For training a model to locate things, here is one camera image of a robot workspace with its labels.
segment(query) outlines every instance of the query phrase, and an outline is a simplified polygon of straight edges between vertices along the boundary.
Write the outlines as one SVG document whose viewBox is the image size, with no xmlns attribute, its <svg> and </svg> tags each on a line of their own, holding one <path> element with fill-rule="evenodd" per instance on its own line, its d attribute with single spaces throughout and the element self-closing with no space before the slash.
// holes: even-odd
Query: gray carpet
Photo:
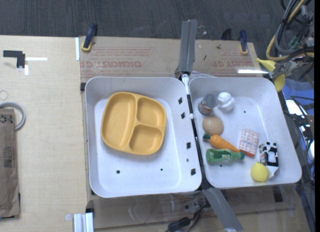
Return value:
<svg viewBox="0 0 320 232">
<path fill-rule="evenodd" d="M 180 38 L 197 19 L 197 39 L 244 29 L 264 59 L 283 13 L 280 0 L 0 0 L 0 34 L 75 37 L 96 23 L 98 36 Z"/>
</svg>

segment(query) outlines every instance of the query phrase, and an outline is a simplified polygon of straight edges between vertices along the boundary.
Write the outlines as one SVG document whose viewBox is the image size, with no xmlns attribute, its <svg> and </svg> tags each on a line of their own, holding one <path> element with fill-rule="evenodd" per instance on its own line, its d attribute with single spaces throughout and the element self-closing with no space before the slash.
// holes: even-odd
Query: wire bundle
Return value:
<svg viewBox="0 0 320 232">
<path fill-rule="evenodd" d="M 301 8 L 303 9 L 304 5 L 308 4 L 310 2 L 310 0 L 300 0 L 298 5 L 294 8 L 294 5 L 297 3 L 297 1 L 298 0 L 290 0 L 288 5 L 287 5 L 287 7 L 285 8 L 284 15 L 282 17 L 282 21 L 281 21 L 280 25 L 278 26 L 278 28 L 276 30 L 276 33 L 273 36 L 273 38 L 271 39 L 271 41 L 270 41 L 270 43 L 269 43 L 269 45 L 267 47 L 267 50 L 266 50 L 266 57 L 269 60 L 273 60 L 273 61 L 276 61 L 276 62 L 279 62 L 279 61 L 283 61 L 284 62 L 284 61 L 289 61 L 289 60 L 291 60 L 291 59 L 293 59 L 293 58 L 295 58 L 297 56 L 311 56 L 311 57 L 314 57 L 314 46 L 308 47 L 308 48 L 301 48 L 301 49 L 298 49 L 298 50 L 284 49 L 284 48 L 280 47 L 280 40 L 281 40 L 281 37 L 282 37 L 282 35 L 284 33 L 285 27 L 288 26 L 293 19 L 296 19 L 296 16 L 301 11 Z M 308 22 L 308 16 L 306 14 L 304 14 L 303 15 L 303 21 L 302 21 L 302 24 L 303 24 L 302 29 L 296 35 L 296 41 L 297 42 L 300 42 L 301 39 L 303 38 L 304 32 L 306 30 L 307 22 Z M 287 55 L 281 56 L 281 57 L 272 57 L 270 55 L 270 51 L 271 51 L 271 48 L 272 48 L 273 45 L 275 45 L 277 52 L 280 51 L 281 53 L 287 54 Z"/>
</svg>

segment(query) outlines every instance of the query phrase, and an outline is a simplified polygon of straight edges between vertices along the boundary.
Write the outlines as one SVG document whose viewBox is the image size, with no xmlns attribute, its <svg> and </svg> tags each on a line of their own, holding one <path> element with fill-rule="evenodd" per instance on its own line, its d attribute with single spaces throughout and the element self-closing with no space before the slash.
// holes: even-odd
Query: small box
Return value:
<svg viewBox="0 0 320 232">
<path fill-rule="evenodd" d="M 250 130 L 243 129 L 238 149 L 250 157 L 256 155 L 258 144 L 258 134 Z"/>
<path fill-rule="evenodd" d="M 279 168 L 278 148 L 275 142 L 265 142 L 259 145 L 260 163 L 264 164 L 270 171 L 268 179 L 275 175 Z"/>
</svg>

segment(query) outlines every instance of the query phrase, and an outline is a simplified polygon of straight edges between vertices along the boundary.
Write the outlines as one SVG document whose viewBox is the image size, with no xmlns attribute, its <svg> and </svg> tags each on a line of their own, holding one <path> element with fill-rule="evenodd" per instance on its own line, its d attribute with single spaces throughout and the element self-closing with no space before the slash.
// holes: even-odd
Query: pink package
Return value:
<svg viewBox="0 0 320 232">
<path fill-rule="evenodd" d="M 258 134 L 247 129 L 243 129 L 238 149 L 250 157 L 256 154 L 258 144 Z"/>
</svg>

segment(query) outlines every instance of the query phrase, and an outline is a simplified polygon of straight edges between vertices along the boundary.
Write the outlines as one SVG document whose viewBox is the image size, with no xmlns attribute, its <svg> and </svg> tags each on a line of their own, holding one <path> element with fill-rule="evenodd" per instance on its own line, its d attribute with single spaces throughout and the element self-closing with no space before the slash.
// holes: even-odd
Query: brown egg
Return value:
<svg viewBox="0 0 320 232">
<path fill-rule="evenodd" d="M 202 128 L 206 134 L 220 135 L 224 131 L 224 124 L 222 120 L 216 116 L 206 116 L 202 121 Z"/>
</svg>

